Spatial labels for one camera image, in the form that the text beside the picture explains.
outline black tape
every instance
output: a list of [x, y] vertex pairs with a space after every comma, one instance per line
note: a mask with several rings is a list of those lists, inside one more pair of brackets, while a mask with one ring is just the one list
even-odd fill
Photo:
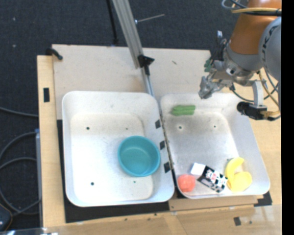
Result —
[[171, 167], [170, 167], [170, 163], [169, 162], [166, 162], [165, 164], [163, 164], [164, 168], [165, 168], [165, 173], [167, 173], [168, 171], [171, 170]]
[[156, 125], [156, 129], [160, 128], [160, 127], [161, 127], [160, 120], [157, 120], [157, 121], [155, 122], [155, 125]]
[[50, 102], [49, 88], [44, 88], [44, 102]]
[[241, 225], [242, 223], [241, 223], [240, 217], [235, 217], [234, 218], [234, 223], [235, 223], [236, 226]]
[[163, 141], [160, 142], [160, 150], [162, 150], [164, 147], [166, 147], [166, 143], [163, 140]]

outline dark floor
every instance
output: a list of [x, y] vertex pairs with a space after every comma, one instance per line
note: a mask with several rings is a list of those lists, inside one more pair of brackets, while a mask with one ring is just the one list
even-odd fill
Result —
[[[237, 15], [222, 9], [222, 0], [129, 0], [136, 19], [165, 14], [138, 24], [143, 47], [211, 49], [217, 30], [228, 39]], [[119, 45], [125, 40], [116, 20]], [[36, 56], [52, 44], [113, 43], [106, 0], [0, 0], [0, 106], [38, 114]], [[0, 152], [15, 137], [39, 128], [36, 117], [0, 111]], [[34, 136], [11, 145], [1, 163], [36, 156]], [[0, 171], [8, 202], [23, 209], [37, 200], [33, 161]], [[0, 197], [0, 202], [7, 206]], [[37, 206], [30, 209], [37, 211]], [[39, 227], [38, 215], [19, 215], [10, 230]]]

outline blue bowl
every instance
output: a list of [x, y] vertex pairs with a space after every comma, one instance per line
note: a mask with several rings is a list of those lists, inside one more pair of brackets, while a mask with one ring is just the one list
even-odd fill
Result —
[[153, 174], [160, 165], [158, 147], [142, 136], [124, 139], [118, 148], [118, 159], [122, 169], [134, 177]]

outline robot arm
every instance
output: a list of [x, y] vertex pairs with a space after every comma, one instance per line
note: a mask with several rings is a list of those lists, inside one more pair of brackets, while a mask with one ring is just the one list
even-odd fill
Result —
[[281, 14], [282, 0], [249, 0], [247, 6], [241, 0], [231, 0], [234, 13], [241, 13], [229, 41], [218, 31], [217, 47], [205, 64], [200, 83], [201, 98], [209, 98], [224, 87], [234, 88], [234, 83], [252, 86], [253, 104], [242, 102], [238, 110], [254, 119], [269, 119], [263, 105], [263, 80], [251, 80], [260, 69], [272, 75], [279, 85], [279, 109], [281, 109]]

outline black bracket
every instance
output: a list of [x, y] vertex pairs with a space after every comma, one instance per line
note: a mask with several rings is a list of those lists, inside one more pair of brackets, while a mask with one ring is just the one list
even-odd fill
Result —
[[149, 65], [155, 61], [153, 58], [151, 57], [146, 57], [144, 55], [139, 55], [138, 56], [138, 62], [141, 68], [145, 69], [145, 74], [146, 75], [150, 75], [150, 71], [149, 71]]
[[55, 49], [53, 48], [47, 48], [46, 49], [46, 55], [47, 56], [52, 56], [55, 55], [59, 60], [63, 59], [63, 56], [61, 56]]

